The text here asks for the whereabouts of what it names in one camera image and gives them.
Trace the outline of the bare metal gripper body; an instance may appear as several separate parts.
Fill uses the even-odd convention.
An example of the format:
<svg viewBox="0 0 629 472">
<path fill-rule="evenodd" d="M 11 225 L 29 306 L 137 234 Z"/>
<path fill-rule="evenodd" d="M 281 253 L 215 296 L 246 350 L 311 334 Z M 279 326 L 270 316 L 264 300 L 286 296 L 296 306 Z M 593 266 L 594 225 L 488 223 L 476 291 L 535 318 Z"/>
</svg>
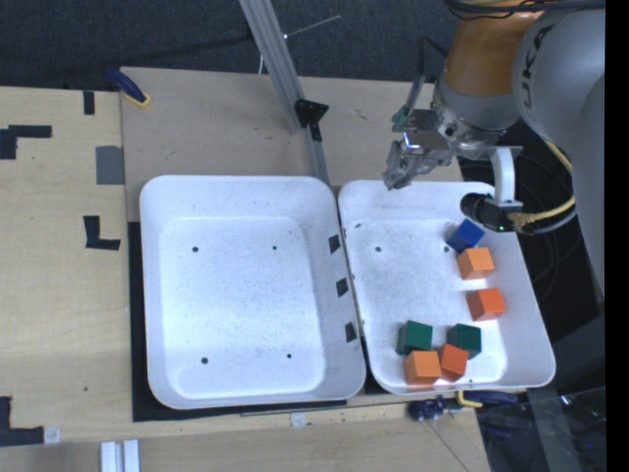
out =
<svg viewBox="0 0 629 472">
<path fill-rule="evenodd" d="M 406 118 L 398 153 L 404 166 L 443 166 L 452 158 L 486 158 L 502 131 L 470 125 L 446 110 L 444 118 L 430 109 L 414 109 Z"/>
</svg>

